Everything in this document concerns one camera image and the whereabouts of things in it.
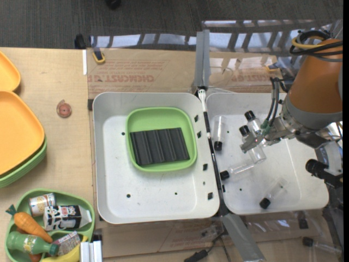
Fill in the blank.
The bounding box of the black ribbed panel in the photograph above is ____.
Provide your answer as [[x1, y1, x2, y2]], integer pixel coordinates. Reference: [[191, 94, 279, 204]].
[[129, 127, 191, 166]]

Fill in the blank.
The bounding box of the orange carrot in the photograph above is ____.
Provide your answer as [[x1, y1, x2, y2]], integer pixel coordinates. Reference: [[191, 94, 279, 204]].
[[5, 204, 53, 244]]

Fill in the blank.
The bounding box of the cow print milk carton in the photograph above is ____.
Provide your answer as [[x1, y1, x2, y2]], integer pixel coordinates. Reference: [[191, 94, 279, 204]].
[[43, 204, 93, 232]]

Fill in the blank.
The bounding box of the yellow banana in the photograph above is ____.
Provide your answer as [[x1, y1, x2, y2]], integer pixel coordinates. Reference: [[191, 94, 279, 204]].
[[40, 235, 89, 262]]

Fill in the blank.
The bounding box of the brown cardboard board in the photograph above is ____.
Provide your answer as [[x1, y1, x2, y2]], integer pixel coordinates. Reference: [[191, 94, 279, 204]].
[[86, 47, 336, 259]]

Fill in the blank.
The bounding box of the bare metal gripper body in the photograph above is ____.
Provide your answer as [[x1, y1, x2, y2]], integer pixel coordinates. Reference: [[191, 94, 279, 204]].
[[262, 115, 301, 147]]

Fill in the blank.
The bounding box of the orange plate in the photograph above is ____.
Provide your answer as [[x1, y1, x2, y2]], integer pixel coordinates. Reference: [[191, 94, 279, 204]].
[[0, 50, 22, 93], [0, 90, 46, 176]]

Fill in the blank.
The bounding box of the small pink and white carton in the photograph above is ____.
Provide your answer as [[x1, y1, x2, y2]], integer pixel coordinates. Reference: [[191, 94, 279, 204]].
[[51, 230, 82, 257]]

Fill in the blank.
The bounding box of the thin black and white rod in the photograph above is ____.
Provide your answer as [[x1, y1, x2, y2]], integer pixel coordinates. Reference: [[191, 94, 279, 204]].
[[197, 89, 227, 216]]

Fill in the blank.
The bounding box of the white plastic tray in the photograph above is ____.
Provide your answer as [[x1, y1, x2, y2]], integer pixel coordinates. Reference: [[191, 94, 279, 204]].
[[204, 92, 330, 216], [92, 92, 221, 225]]

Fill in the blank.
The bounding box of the green divided plate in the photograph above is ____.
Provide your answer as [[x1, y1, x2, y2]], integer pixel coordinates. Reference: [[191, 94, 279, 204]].
[[4, 188, 96, 262]]

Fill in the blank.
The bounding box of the clear plastic bottle black cap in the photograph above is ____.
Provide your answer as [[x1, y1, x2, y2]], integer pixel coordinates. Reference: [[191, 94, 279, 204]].
[[302, 236, 342, 257], [212, 115, 228, 151], [258, 179, 288, 210], [239, 124, 267, 165], [219, 159, 256, 181], [244, 110, 264, 136]]

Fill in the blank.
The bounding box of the green bottle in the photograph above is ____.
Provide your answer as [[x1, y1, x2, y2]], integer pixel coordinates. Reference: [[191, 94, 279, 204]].
[[5, 230, 60, 257]]

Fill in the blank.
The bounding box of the pink round disc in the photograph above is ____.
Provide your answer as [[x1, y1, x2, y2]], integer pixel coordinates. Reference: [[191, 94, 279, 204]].
[[56, 99, 73, 118]]

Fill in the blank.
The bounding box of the small red and white can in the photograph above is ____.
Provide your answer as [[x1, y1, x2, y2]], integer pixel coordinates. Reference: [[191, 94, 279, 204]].
[[28, 192, 57, 218]]

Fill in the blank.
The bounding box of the black cylinder on white bracket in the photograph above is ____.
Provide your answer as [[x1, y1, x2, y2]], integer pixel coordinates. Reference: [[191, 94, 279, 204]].
[[305, 139, 344, 189]]

